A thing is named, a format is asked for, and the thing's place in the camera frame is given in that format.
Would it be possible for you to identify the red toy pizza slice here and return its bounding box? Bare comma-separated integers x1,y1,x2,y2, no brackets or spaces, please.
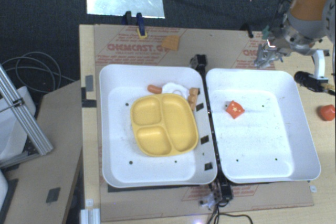
225,100,246,120

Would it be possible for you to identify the thin black rod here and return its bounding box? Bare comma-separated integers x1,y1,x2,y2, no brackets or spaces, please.
198,65,224,185

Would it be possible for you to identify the white toy fried egg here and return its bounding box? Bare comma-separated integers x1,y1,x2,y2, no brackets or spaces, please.
161,82,190,100

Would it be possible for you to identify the red round toy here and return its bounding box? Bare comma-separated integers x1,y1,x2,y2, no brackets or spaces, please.
319,104,336,122

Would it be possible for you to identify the yellow divided plate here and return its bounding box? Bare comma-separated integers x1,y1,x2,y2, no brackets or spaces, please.
130,93,200,158

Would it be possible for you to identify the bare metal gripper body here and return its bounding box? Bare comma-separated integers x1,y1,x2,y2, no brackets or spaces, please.
265,30,319,59

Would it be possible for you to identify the brown toy bread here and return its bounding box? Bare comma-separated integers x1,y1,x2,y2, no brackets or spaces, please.
187,87,201,111

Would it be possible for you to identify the black cylinder on white bracket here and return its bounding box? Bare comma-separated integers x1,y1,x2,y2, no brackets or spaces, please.
293,49,330,93

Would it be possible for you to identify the white plastic tray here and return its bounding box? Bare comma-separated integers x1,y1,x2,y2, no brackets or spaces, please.
99,63,218,189
205,68,322,184

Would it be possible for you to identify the orange toy sausage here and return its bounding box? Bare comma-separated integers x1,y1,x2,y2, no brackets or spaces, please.
146,84,164,94

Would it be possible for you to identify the brown cardboard board red print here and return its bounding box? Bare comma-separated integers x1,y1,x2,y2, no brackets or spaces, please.
93,24,315,222

